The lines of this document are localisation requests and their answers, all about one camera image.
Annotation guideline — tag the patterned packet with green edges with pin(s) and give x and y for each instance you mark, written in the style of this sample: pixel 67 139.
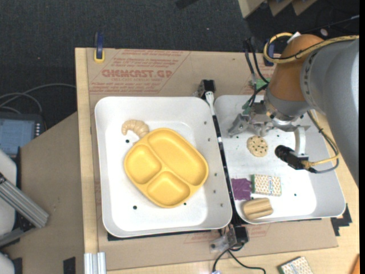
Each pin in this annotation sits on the patterned packet with green edges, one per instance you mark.
pixel 296 267
pixel 266 185

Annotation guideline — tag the beige croissant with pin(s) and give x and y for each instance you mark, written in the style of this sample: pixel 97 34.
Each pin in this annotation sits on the beige croissant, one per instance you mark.
pixel 136 126

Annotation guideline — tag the thin black and white rod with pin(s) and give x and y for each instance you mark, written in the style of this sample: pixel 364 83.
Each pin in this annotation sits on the thin black and white rod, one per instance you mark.
pixel 219 138

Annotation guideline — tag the black cylinder on white bracket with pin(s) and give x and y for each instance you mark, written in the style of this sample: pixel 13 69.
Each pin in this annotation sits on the black cylinder on white bracket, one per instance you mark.
pixel 289 156

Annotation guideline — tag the yellow divided plate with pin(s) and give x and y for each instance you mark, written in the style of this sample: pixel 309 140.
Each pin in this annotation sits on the yellow divided plate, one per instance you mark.
pixel 168 164

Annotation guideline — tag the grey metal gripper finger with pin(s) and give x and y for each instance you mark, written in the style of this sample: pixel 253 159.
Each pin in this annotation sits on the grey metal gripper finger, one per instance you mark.
pixel 262 130
pixel 238 124

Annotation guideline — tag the beige chocolate chip biscuit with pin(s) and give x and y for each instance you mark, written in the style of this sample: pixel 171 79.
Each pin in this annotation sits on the beige chocolate chip biscuit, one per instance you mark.
pixel 257 146

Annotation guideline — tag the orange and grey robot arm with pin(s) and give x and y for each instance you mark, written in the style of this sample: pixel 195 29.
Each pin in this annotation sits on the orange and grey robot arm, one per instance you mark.
pixel 328 78

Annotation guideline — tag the beige bread roll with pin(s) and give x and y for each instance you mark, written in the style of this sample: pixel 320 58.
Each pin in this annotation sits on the beige bread roll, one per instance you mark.
pixel 257 208

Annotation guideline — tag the white plastic tray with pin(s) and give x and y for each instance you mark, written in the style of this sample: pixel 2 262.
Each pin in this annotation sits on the white plastic tray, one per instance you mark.
pixel 308 198
pixel 114 204

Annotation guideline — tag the brown cardboard board red print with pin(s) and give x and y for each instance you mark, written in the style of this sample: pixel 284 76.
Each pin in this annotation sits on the brown cardboard board red print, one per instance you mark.
pixel 142 73

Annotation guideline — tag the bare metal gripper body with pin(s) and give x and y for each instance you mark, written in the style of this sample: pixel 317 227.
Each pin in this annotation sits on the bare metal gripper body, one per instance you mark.
pixel 261 116

